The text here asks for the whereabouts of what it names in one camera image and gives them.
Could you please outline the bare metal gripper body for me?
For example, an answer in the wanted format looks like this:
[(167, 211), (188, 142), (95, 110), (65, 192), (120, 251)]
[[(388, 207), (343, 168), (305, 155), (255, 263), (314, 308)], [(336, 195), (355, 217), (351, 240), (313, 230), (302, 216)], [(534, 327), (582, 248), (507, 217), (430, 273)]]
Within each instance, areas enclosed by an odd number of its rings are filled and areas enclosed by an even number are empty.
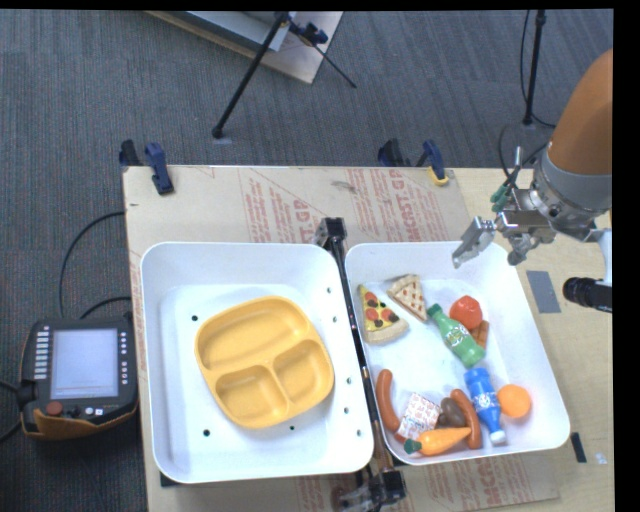
[(512, 189), (494, 209), (497, 230), (512, 239), (529, 236), (551, 242), (557, 234), (579, 242), (601, 238), (595, 224), (598, 211), (578, 208), (548, 190)]

